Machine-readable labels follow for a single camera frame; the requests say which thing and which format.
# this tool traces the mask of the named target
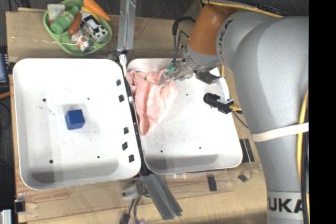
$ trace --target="green bowl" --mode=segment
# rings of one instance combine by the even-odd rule
[[[83,2],[81,0],[65,0],[61,2],[61,4],[65,4],[66,9],[71,9],[74,4],[83,5]],[[48,33],[51,35],[51,37],[57,42],[57,44],[61,47],[63,51],[65,51],[67,54],[74,56],[74,57],[83,57],[89,54],[92,54],[99,50],[100,48],[104,47],[112,38],[112,29],[110,25],[107,23],[107,21],[101,17],[99,17],[100,23],[102,26],[109,32],[105,42],[103,43],[97,43],[94,41],[94,45],[86,52],[82,52],[72,41],[71,41],[71,35],[68,31],[65,31],[64,33],[57,35],[53,31],[51,31],[49,27],[49,16],[48,12],[44,13],[43,16],[43,24],[45,28],[47,29]]]

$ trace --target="pink cloth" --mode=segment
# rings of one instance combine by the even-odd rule
[[[160,87],[160,73],[130,71],[126,79],[134,96],[135,109],[138,115],[139,129],[142,135],[152,130],[168,113],[177,96],[174,81]]]

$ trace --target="orange carrot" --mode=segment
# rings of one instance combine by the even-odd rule
[[[94,0],[82,0],[84,7],[88,8],[94,14],[104,18],[105,20],[110,21],[111,18],[107,15],[107,13],[97,4]]]
[[[75,19],[69,28],[69,34],[73,35],[73,33],[79,28],[81,21],[82,21],[82,13],[78,12],[76,13]]]

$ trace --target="white strap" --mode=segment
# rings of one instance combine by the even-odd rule
[[[252,139],[254,142],[263,142],[287,135],[305,133],[307,131],[309,131],[309,122],[286,126],[259,134],[252,134]]]

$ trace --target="blue block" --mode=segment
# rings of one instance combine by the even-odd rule
[[[68,130],[82,128],[85,123],[82,109],[68,111],[65,115],[65,121]]]

